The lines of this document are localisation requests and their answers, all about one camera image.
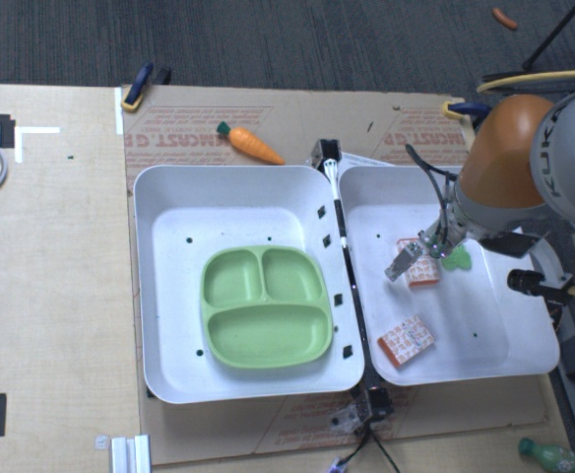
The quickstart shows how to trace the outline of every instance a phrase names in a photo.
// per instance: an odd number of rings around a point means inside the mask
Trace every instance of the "cardboard sheet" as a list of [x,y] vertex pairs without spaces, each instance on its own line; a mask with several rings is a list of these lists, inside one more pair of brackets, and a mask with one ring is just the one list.
[[[468,118],[442,115],[441,105],[455,100],[421,94],[150,87],[141,108],[123,114],[129,211],[134,180],[150,166],[262,165],[217,133],[222,120],[255,132],[289,165],[308,165],[319,139],[337,139],[343,152],[391,165],[413,163],[405,150],[410,143],[433,165],[460,165],[474,131]],[[329,427],[330,414],[351,403],[346,393],[180,406],[149,397],[132,216],[130,230],[141,431],[152,437],[155,465],[355,442],[353,435],[337,435]],[[388,387],[395,413],[376,425],[381,439],[540,423],[546,415],[536,376]]]

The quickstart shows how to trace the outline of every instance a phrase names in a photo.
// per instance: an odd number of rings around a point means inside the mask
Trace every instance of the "green divided plate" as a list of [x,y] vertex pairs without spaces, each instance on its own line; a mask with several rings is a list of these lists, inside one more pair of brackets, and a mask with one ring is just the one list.
[[282,368],[329,348],[327,289],[305,252],[277,245],[223,250],[202,271],[200,302],[214,355],[235,368]]

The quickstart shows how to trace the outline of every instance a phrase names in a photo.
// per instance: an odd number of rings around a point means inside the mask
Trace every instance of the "plastic bottle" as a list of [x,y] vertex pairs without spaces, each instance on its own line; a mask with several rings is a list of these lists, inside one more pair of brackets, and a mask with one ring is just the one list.
[[540,445],[529,438],[522,438],[519,450],[534,457],[545,471],[575,473],[575,453],[559,445]]

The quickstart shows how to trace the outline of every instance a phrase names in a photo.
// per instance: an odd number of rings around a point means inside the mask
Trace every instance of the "yellow cable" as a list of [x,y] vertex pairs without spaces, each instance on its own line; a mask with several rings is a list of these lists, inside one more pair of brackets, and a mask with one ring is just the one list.
[[495,88],[503,88],[513,84],[523,84],[535,81],[558,81],[566,79],[575,79],[575,70],[564,70],[558,72],[540,72],[537,74],[522,74],[510,77],[504,77],[488,83],[480,84],[476,88],[477,93],[487,93]]

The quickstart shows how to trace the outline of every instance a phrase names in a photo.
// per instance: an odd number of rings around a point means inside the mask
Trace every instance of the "small box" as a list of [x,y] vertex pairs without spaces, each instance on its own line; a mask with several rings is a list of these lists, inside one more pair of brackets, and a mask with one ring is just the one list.
[[[417,241],[417,238],[400,238],[397,240],[397,250],[401,252],[411,241]],[[408,269],[405,276],[406,282],[408,282],[408,286],[411,288],[436,284],[441,280],[441,274],[438,271],[436,261],[425,254]]]
[[396,368],[433,343],[434,337],[418,315],[413,315],[377,339],[377,344]]

